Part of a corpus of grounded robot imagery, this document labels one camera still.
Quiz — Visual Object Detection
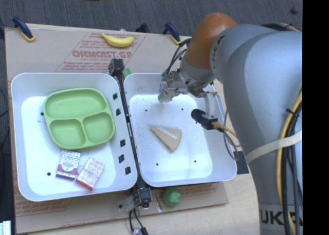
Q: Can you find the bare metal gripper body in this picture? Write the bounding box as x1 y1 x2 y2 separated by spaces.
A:
161 70 207 95

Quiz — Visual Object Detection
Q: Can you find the tan triangular sandwich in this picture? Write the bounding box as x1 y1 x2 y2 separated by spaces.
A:
150 125 182 153

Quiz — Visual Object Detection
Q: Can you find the thin black and white rod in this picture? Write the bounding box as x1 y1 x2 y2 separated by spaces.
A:
116 68 145 191

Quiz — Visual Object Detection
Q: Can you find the yellow banana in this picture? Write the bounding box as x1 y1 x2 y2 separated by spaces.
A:
100 32 136 48

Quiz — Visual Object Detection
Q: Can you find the white plastic tray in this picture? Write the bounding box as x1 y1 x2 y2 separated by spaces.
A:
123 73 237 188
10 72 138 202

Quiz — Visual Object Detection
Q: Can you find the green divided plate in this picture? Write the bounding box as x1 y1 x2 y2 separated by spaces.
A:
43 87 116 151

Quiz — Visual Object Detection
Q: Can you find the green round toy fruit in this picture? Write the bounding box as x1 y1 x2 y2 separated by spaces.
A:
162 187 182 208

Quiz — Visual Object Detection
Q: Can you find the orange and white carton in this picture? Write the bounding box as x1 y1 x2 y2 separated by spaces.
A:
75 156 106 191

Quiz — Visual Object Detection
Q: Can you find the maroon and white carton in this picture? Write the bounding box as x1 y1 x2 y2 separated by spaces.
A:
56 149 81 181

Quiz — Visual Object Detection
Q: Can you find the brown cardboard board red print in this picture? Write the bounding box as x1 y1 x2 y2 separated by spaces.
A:
4 23 229 234

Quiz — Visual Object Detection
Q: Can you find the black cylinder on white bracket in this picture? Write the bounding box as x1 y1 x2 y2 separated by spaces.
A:
190 92 220 130

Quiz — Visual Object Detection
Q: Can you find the black block with thin wires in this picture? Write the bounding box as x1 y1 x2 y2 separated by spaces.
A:
135 187 153 204
108 58 125 76

